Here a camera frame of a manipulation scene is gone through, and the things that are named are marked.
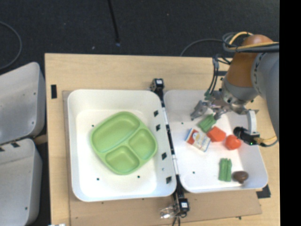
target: black cable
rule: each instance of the black cable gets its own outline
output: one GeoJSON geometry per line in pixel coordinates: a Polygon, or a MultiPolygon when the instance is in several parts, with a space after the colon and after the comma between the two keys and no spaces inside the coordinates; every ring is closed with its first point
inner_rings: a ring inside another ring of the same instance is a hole
{"type": "Polygon", "coordinates": [[[111,14],[112,22],[113,22],[113,27],[114,27],[114,31],[115,31],[116,45],[120,46],[120,37],[119,37],[119,33],[118,33],[118,27],[117,27],[117,23],[116,23],[114,11],[113,11],[112,2],[111,2],[111,0],[107,0],[107,1],[108,1],[108,5],[109,5],[109,9],[110,9],[110,14],[111,14]]]}
{"type": "Polygon", "coordinates": [[[218,62],[221,62],[221,63],[226,64],[226,65],[230,65],[230,64],[231,64],[231,61],[229,61],[224,55],[220,55],[220,56],[221,56],[221,58],[222,58],[224,61],[222,61],[222,60],[220,60],[220,59],[217,58],[217,61],[218,61],[218,62]]]}
{"type": "Polygon", "coordinates": [[[189,44],[188,46],[186,46],[183,51],[181,52],[180,56],[183,56],[183,54],[186,52],[187,49],[189,49],[192,45],[195,45],[197,43],[201,43],[201,42],[208,42],[208,41],[214,41],[214,42],[223,42],[222,40],[219,39],[202,39],[202,40],[197,40],[192,42],[191,44],[189,44]]]}
{"type": "MultiPolygon", "coordinates": [[[[223,41],[223,49],[227,52],[244,52],[244,53],[263,53],[263,52],[278,52],[279,51],[279,44],[278,43],[272,43],[267,45],[261,45],[257,47],[251,47],[251,48],[240,48],[240,46],[235,44],[230,44],[228,41],[232,39],[238,32],[229,32],[222,36],[223,41]]],[[[246,32],[246,34],[242,34],[245,37],[251,36],[251,33],[246,32]]]]}
{"type": "Polygon", "coordinates": [[[217,77],[218,77],[218,68],[215,69],[215,80],[214,80],[214,84],[213,84],[212,90],[210,92],[211,95],[213,94],[213,91],[215,89],[216,82],[217,82],[217,77]]]}
{"type": "Polygon", "coordinates": [[[185,218],[186,216],[187,216],[187,212],[182,213],[182,214],[180,215],[181,218],[185,218]]]}
{"type": "Polygon", "coordinates": [[[181,220],[180,220],[180,217],[178,217],[178,216],[175,216],[172,226],[174,226],[174,225],[175,225],[175,222],[176,222],[176,220],[177,220],[177,219],[178,219],[178,226],[180,226],[180,225],[181,225],[181,220]]]}
{"type": "Polygon", "coordinates": [[[19,58],[19,56],[21,54],[21,51],[22,51],[22,40],[21,40],[20,35],[17,33],[17,31],[14,30],[11,26],[9,26],[8,24],[6,24],[4,22],[1,22],[1,21],[0,21],[0,25],[2,25],[4,27],[7,27],[8,29],[10,29],[17,36],[17,38],[19,40],[19,45],[20,45],[19,51],[18,51],[17,55],[15,56],[15,58],[12,61],[10,61],[8,64],[6,64],[4,66],[0,66],[0,70],[3,70],[5,68],[11,66],[19,58]]]}
{"type": "Polygon", "coordinates": [[[270,146],[275,145],[277,142],[278,142],[278,140],[276,139],[276,141],[274,141],[272,144],[267,145],[265,143],[260,143],[260,145],[263,146],[263,147],[270,147],[270,146]]]}
{"type": "Polygon", "coordinates": [[[209,93],[211,91],[211,87],[213,86],[214,79],[215,79],[215,66],[213,65],[213,76],[212,76],[212,80],[211,80],[210,86],[209,86],[209,88],[207,90],[209,93]]]}

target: white tray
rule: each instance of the white tray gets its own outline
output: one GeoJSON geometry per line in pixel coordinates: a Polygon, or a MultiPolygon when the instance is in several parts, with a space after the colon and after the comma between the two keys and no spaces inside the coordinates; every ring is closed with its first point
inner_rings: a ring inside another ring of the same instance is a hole
{"type": "Polygon", "coordinates": [[[156,94],[146,90],[80,89],[69,94],[67,110],[71,185],[80,200],[163,197],[174,192],[176,179],[166,121],[156,94]],[[151,130],[158,143],[154,157],[129,175],[117,175],[108,169],[89,142],[93,125],[120,111],[135,114],[151,130]]]}
{"type": "MultiPolygon", "coordinates": [[[[164,96],[182,186],[191,193],[265,187],[268,174],[257,145],[243,143],[236,150],[228,150],[223,142],[211,142],[207,151],[203,152],[185,142],[189,129],[196,127],[204,117],[212,113],[212,110],[208,109],[202,117],[194,121],[190,119],[198,101],[205,101],[204,93],[204,90],[170,90],[164,96]],[[244,184],[219,181],[221,158],[230,158],[232,172],[244,170],[248,172],[249,179],[244,184]]],[[[230,135],[237,126],[248,128],[247,117],[234,112],[226,113],[215,126],[230,135]]]]}

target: black floor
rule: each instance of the black floor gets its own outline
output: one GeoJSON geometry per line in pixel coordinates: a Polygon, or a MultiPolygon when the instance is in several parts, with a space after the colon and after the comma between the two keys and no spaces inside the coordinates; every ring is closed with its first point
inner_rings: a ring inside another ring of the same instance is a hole
{"type": "MultiPolygon", "coordinates": [[[[279,27],[280,0],[0,0],[0,74],[32,61],[44,74],[44,53],[179,56],[196,40],[239,31],[279,41],[279,27]],[[22,50],[4,68],[20,49],[6,25],[19,34],[22,50]]],[[[212,41],[184,55],[217,53],[227,55],[221,43],[212,41]]],[[[47,145],[39,151],[47,165],[47,145]]],[[[45,166],[41,210],[33,226],[46,226],[49,215],[45,166]]]]}

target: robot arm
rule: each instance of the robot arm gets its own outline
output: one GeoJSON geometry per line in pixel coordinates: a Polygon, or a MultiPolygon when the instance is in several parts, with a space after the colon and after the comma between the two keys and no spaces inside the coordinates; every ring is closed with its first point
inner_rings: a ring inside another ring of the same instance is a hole
{"type": "Polygon", "coordinates": [[[214,91],[207,102],[200,101],[191,119],[204,114],[207,108],[215,107],[214,118],[222,113],[234,111],[247,114],[245,105],[260,95],[267,101],[269,116],[279,141],[279,44],[263,35],[246,32],[226,34],[230,42],[224,43],[226,51],[235,55],[222,82],[222,88],[214,91]],[[246,34],[241,46],[231,46],[232,42],[246,34]]]}

